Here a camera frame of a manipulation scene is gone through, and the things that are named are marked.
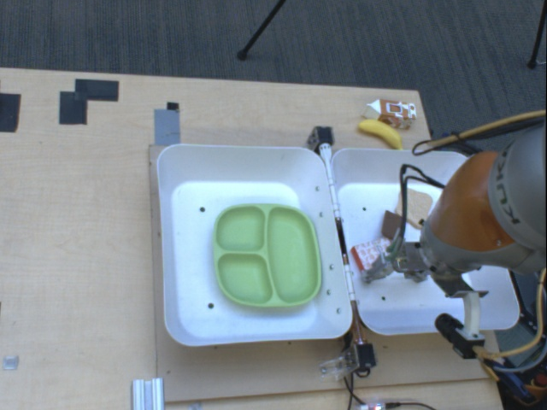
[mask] black pole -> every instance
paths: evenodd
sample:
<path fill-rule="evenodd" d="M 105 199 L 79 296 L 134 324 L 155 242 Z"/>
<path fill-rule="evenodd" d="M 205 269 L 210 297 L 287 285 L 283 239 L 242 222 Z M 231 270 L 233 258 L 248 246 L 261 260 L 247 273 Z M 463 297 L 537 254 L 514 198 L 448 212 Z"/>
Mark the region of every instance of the black pole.
<path fill-rule="evenodd" d="M 545 11 L 547 10 L 547 0 L 544 0 L 544 7 L 541 12 L 541 18 L 539 19 L 539 26 L 538 26 L 538 33 L 536 35 L 536 42 L 533 45 L 533 52 L 532 57 L 530 58 L 530 61 L 528 61 L 528 68 L 535 68 L 536 65 L 538 65 L 538 52 L 539 52 L 539 45 L 541 45 L 541 37 L 544 34 L 544 26 L 545 26 Z"/>
<path fill-rule="evenodd" d="M 244 61 L 245 59 L 247 59 L 247 53 L 249 52 L 250 48 L 253 46 L 253 44 L 256 42 L 256 40 L 262 35 L 262 32 L 264 32 L 264 30 L 266 30 L 266 27 L 268 27 L 268 24 L 270 24 L 270 22 L 274 19 L 275 15 L 281 9 L 283 4 L 285 4 L 285 2 L 286 2 L 286 0 L 279 0 L 275 4 L 275 6 L 272 9 L 272 12 L 270 12 L 268 14 L 268 16 L 266 17 L 266 20 L 264 20 L 262 22 L 262 24 L 260 25 L 260 27 L 256 30 L 255 34 L 249 40 L 249 43 L 247 43 L 247 45 L 245 45 L 245 47 L 243 47 L 243 49 L 241 49 L 238 52 L 238 59 L 240 61 Z"/>

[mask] yellow banana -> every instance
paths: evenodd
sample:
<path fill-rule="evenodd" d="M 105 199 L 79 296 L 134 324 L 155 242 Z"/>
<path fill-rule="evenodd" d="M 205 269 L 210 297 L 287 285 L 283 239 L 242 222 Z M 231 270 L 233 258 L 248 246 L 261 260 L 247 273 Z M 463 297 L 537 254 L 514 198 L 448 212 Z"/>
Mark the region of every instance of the yellow banana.
<path fill-rule="evenodd" d="M 402 149 L 403 142 L 397 130 L 378 120 L 363 120 L 359 123 L 359 129 L 383 138 L 393 149 Z"/>

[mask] table top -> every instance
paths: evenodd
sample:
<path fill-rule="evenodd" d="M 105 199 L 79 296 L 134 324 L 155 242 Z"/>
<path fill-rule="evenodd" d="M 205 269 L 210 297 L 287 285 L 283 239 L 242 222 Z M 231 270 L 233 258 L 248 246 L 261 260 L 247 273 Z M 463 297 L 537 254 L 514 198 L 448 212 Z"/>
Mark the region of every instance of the table top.
<path fill-rule="evenodd" d="M 119 81 L 118 101 L 89 101 L 85 126 L 60 125 L 60 92 L 74 91 L 76 79 Z M 387 148 L 357 130 L 366 104 L 387 98 L 416 105 L 418 120 L 401 131 L 405 148 L 428 137 L 416 91 L 3 68 L 0 93 L 21 95 L 16 132 L 0 132 L 0 357 L 20 359 L 16 370 L 0 371 L 2 408 L 129 408 L 133 379 L 160 372 L 149 172 L 155 109 L 179 104 L 183 143 L 302 147 L 314 126 L 331 126 L 334 149 Z M 479 364 L 460 360 L 441 337 L 371 339 L 381 357 L 371 380 L 357 384 L 359 395 L 502 408 Z M 310 364 L 323 346 L 265 345 L 272 368 L 253 376 L 271 387 L 189 364 L 179 369 L 199 387 L 184 397 L 166 382 L 166 407 L 347 406 L 340 384 L 318 385 L 275 362 L 288 351 Z M 223 356 L 249 351 L 258 353 L 238 346 Z M 199 349 L 191 357 L 197 363 Z"/>

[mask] black tape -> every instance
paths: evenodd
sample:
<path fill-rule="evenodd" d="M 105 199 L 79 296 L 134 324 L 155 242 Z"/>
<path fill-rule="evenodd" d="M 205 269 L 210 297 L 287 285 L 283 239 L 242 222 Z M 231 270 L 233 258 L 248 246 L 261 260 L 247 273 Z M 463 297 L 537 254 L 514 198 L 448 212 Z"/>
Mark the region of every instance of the black tape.
<path fill-rule="evenodd" d="M 76 79 L 75 92 L 62 91 L 59 102 L 59 124 L 86 125 L 87 101 L 117 102 L 120 83 L 117 80 Z"/>
<path fill-rule="evenodd" d="M 15 132 L 19 125 L 21 94 L 0 94 L 0 132 Z"/>

